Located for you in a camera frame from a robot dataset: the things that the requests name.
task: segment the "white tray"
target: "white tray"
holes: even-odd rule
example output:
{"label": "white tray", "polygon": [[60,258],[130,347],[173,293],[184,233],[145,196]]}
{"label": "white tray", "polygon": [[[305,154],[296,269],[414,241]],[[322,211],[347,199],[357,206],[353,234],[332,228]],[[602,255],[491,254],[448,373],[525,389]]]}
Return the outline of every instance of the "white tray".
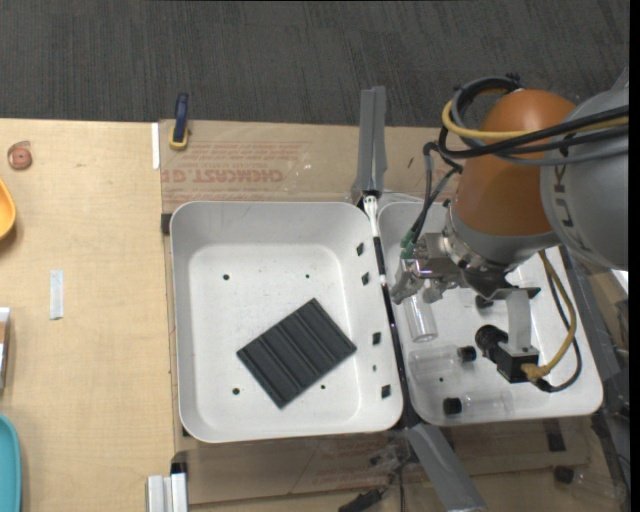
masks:
{"label": "white tray", "polygon": [[[400,240],[413,224],[421,203],[391,203],[380,209],[379,224],[387,277],[393,286],[398,268]],[[435,204],[429,212],[424,231],[439,232],[445,221],[446,209]],[[560,276],[565,289],[575,304],[562,258],[557,248],[547,250],[549,260]],[[547,285],[544,267],[537,256],[532,257],[507,277],[509,282],[521,287],[538,286],[542,290],[531,301],[532,345],[540,350],[540,364],[551,359],[566,336],[566,329],[556,310]],[[588,415],[601,404],[602,383],[586,339],[582,323],[578,322],[576,339],[582,354],[582,373],[569,388],[558,393],[545,393],[525,383],[509,384],[489,359],[481,356],[461,371],[434,374],[428,382],[418,385],[409,373],[408,357],[414,350],[437,349],[445,345],[475,346],[475,333],[485,324],[493,324],[508,331],[507,309],[504,301],[496,301],[490,308],[478,310],[475,293],[470,288],[457,288],[444,292],[444,298],[431,305],[439,335],[426,343],[413,343],[403,306],[393,305],[396,324],[403,348],[408,372],[409,392],[416,412],[423,420],[440,426],[521,420],[532,418]],[[572,348],[547,377],[553,385],[568,379],[575,369],[576,358]],[[481,407],[460,415],[446,416],[442,402],[445,398],[473,393],[482,400],[508,397],[512,407]]]}
{"label": "white tray", "polygon": [[[179,409],[193,437],[373,432],[398,421],[402,393],[364,213],[346,203],[193,202],[172,216],[171,248]],[[357,350],[279,409],[236,352],[314,297]]]}

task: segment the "dark carpet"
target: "dark carpet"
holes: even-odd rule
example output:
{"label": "dark carpet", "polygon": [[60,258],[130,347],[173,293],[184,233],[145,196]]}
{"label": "dark carpet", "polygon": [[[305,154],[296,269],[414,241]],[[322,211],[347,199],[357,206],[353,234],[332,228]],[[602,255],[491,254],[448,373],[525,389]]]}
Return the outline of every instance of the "dark carpet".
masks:
{"label": "dark carpet", "polygon": [[579,101],[629,66],[630,0],[0,0],[0,117],[438,126],[455,85],[517,72]]}

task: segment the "blue object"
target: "blue object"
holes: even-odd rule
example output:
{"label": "blue object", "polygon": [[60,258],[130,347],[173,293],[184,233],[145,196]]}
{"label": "blue object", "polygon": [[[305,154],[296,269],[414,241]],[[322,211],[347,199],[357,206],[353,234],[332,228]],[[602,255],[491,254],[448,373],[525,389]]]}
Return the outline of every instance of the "blue object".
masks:
{"label": "blue object", "polygon": [[184,140],[185,130],[187,129],[187,106],[189,95],[181,92],[176,100],[176,126],[173,129],[173,142],[182,142]]}
{"label": "blue object", "polygon": [[0,414],[0,511],[20,512],[22,466],[18,434],[6,416]]}

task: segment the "teal container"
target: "teal container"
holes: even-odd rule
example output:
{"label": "teal container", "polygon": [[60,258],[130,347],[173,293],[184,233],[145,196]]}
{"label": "teal container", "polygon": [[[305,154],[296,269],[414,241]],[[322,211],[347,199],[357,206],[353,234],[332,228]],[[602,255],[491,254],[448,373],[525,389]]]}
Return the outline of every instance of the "teal container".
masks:
{"label": "teal container", "polygon": [[20,512],[22,466],[18,434],[6,416],[0,414],[0,511]]}

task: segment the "black rubber pad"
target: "black rubber pad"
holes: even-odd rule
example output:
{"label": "black rubber pad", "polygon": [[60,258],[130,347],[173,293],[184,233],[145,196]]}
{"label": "black rubber pad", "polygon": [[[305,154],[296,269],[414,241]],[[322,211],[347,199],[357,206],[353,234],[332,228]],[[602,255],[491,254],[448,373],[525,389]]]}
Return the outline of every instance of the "black rubber pad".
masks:
{"label": "black rubber pad", "polygon": [[356,351],[316,299],[238,351],[238,357],[280,408]]}

